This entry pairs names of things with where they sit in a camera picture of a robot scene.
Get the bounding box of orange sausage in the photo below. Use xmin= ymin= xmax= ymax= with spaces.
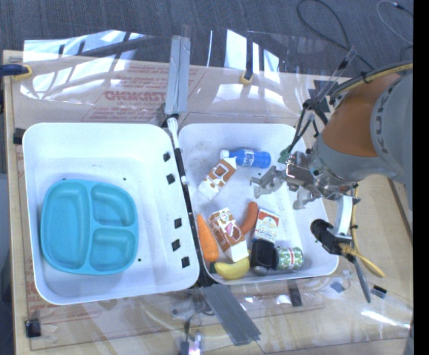
xmin=239 ymin=200 xmax=260 ymax=237

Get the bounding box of yellow banana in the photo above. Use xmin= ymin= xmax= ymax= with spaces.
xmin=214 ymin=255 xmax=251 ymax=281

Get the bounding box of brown and white carton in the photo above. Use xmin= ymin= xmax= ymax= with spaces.
xmin=197 ymin=158 xmax=238 ymax=201
xmin=208 ymin=206 xmax=251 ymax=263

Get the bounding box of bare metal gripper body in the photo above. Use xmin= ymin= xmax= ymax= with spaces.
xmin=283 ymin=151 xmax=359 ymax=201

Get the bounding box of red and white packet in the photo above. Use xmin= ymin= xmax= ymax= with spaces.
xmin=254 ymin=208 xmax=281 ymax=244

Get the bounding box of orange carrot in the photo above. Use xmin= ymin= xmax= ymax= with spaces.
xmin=196 ymin=213 xmax=220 ymax=274

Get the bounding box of blue plastic bottle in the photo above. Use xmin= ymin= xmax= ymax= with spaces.
xmin=219 ymin=146 xmax=272 ymax=169

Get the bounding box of blue divided plate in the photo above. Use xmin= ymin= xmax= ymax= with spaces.
xmin=39 ymin=178 xmax=140 ymax=277

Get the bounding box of white plastic tray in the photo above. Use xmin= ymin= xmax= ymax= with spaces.
xmin=21 ymin=121 xmax=201 ymax=306
xmin=177 ymin=123 xmax=340 ymax=285

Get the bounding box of black cylinder on white bracket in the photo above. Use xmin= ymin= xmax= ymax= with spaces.
xmin=309 ymin=194 xmax=362 ymax=257

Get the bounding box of green can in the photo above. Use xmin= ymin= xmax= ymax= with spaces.
xmin=274 ymin=246 xmax=305 ymax=271

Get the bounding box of brown cardboard board red print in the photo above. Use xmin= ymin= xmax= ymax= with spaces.
xmin=2 ymin=50 xmax=414 ymax=354

